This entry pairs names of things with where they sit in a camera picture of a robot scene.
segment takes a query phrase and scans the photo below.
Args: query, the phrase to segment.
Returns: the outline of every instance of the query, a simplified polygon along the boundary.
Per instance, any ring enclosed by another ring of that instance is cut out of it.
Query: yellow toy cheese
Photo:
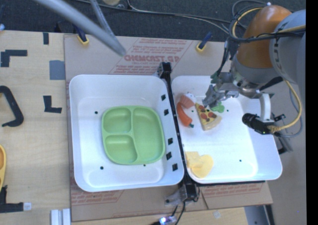
[[[210,155],[199,155],[197,151],[186,151],[185,158],[187,167],[198,178],[206,177],[214,165],[214,161]]]

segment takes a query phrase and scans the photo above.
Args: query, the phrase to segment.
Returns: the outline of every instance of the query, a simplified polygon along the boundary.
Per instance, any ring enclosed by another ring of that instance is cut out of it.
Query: green plate
[[[102,116],[104,149],[118,164],[148,164],[165,151],[161,120],[155,110],[144,106],[120,106]]]

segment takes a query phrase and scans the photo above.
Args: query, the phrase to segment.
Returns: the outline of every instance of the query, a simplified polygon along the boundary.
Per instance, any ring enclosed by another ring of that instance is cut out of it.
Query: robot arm
[[[243,38],[235,35],[235,27],[247,13],[258,10],[250,22]],[[211,84],[203,99],[203,105],[210,108],[219,101],[238,97],[258,98],[261,115],[245,114],[242,121],[261,134],[273,134],[281,130],[270,119],[270,97],[273,94],[261,92],[277,79],[299,86],[302,104],[305,107],[305,59],[306,59],[306,11],[291,13],[287,9],[268,5],[239,12],[230,25],[230,37],[225,42],[222,64],[228,58],[228,42],[234,40],[240,45],[228,73],[220,69],[211,78]]]

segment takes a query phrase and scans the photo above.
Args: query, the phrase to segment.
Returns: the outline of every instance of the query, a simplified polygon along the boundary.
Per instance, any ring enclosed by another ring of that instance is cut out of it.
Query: cardboard
[[[80,74],[156,75],[160,62],[170,62],[171,78],[179,75],[211,75],[219,67],[224,44],[208,42],[203,52],[195,47],[199,41],[169,40],[139,37],[118,37],[126,48],[123,57],[116,55],[94,37],[87,45],[76,35],[65,35],[65,67],[70,158],[70,189],[72,221],[89,221],[145,215],[170,215],[175,206],[167,206],[164,198],[173,194],[178,186],[144,189],[85,192],[75,183],[73,173],[72,132],[70,124],[68,86]],[[227,62],[223,70],[228,71]],[[271,204],[267,182],[214,185],[200,187],[198,202],[188,203],[186,212]]]

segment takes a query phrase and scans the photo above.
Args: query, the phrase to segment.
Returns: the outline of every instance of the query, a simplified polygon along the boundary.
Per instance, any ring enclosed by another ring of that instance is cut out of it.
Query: white tray
[[[74,174],[81,189],[96,192],[146,188],[175,185],[182,180],[184,167],[162,79],[140,75],[78,75],[71,80],[69,91]],[[165,137],[165,154],[159,161],[119,165],[107,157],[101,116],[111,107],[124,105],[148,106],[158,113]]]
[[[174,102],[184,93],[191,92],[202,104],[210,85],[209,76],[179,76],[171,84]],[[272,135],[261,135],[242,122],[245,113],[260,115],[258,99],[242,95],[223,101],[221,122],[208,131],[203,131],[194,107],[184,109],[193,119],[193,128],[179,123],[183,151],[198,151],[209,154],[214,167],[205,178],[197,178],[190,169],[190,177],[202,184],[249,182],[277,179],[282,173],[282,164]]]

